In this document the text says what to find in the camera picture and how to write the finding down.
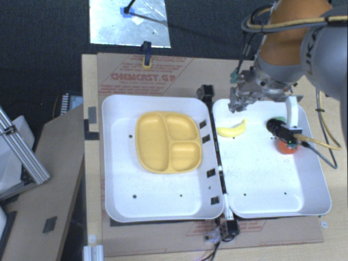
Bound white plastic tray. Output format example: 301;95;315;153
101;94;225;223
212;98;332;219

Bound black block with thin wires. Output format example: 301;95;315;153
219;217;240;241
196;84;215;102

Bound black cylinder on white bracket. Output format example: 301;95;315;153
266;96;303;144

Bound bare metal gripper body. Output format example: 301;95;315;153
235;69;286;102

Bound yellow divided plate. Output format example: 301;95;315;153
135;111;203;174

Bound brown cardboard board red print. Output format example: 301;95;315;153
96;52;325;258

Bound thin black and white rod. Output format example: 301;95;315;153
206;96;233;220

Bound yellow banana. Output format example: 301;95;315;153
216;119;248;139

